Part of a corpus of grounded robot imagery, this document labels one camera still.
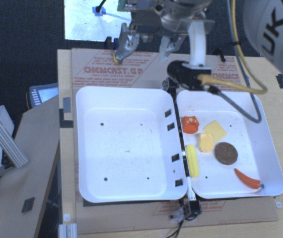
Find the dark background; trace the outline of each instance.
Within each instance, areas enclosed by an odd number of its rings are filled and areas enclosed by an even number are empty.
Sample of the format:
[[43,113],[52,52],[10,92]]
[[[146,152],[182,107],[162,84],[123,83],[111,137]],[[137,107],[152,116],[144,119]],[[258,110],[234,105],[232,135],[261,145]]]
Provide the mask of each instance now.
[[[258,56],[249,45],[243,30],[244,0],[237,0],[237,27],[243,52]],[[231,45],[226,0],[213,0],[207,18],[215,26],[207,36],[207,54],[221,48],[224,55],[234,55]],[[140,51],[158,52],[160,39],[141,43]],[[27,111],[29,87],[57,82],[57,50],[71,48],[102,49],[104,43],[69,41],[64,38],[64,0],[0,0],[0,105],[5,105],[14,122]],[[189,40],[180,53],[189,53]],[[57,174],[51,200],[58,202]],[[47,205],[40,238],[57,237],[58,210]]]

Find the device with screen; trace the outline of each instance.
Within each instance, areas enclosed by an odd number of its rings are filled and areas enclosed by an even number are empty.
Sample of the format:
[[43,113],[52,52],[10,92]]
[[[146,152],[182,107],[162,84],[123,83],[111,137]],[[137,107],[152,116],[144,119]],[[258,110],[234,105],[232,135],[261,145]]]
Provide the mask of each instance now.
[[34,108],[37,105],[51,99],[59,93],[58,83],[48,85],[31,86],[29,88],[28,102],[29,107]]

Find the empty white tray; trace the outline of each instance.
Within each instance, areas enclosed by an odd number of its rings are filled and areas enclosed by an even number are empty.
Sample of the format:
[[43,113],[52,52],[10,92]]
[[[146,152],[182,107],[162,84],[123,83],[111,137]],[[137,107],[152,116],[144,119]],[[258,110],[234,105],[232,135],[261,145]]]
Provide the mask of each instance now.
[[[248,113],[256,117],[250,94],[226,92]],[[262,122],[251,122],[221,97],[207,92],[182,91],[177,96],[180,117],[196,116],[199,131],[196,134],[183,134],[185,144],[193,144],[197,150],[200,174],[192,178],[192,188],[197,195],[212,198],[276,196],[283,193],[283,173],[277,158],[272,137],[266,122],[262,104],[256,97],[262,115]],[[199,149],[199,133],[213,120],[227,132],[220,142],[232,144],[238,159],[232,165],[221,164],[210,153]],[[234,168],[254,179],[261,180],[264,189],[251,189],[243,184],[234,172]]]
[[174,200],[187,190],[172,98],[88,86],[76,95],[79,190],[90,202]]

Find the blue clip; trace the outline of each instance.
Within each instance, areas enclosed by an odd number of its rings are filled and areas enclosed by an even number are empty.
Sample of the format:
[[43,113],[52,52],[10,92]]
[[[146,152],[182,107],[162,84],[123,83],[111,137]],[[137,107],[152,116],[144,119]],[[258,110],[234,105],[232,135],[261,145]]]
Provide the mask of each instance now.
[[98,7],[98,6],[92,7],[92,11],[93,11],[93,13],[94,13],[95,16],[98,16],[98,17],[99,17],[99,16],[106,15],[106,10],[105,10],[104,7],[101,8],[101,10],[100,10],[99,13],[96,12],[96,8],[97,8],[97,7]]

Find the brown disc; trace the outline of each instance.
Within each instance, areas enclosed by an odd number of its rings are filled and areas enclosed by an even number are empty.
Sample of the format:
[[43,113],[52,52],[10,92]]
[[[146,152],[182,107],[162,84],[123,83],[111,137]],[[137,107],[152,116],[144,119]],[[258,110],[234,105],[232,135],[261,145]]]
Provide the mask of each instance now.
[[237,160],[237,151],[229,143],[219,143],[215,147],[215,157],[222,164],[231,165]]

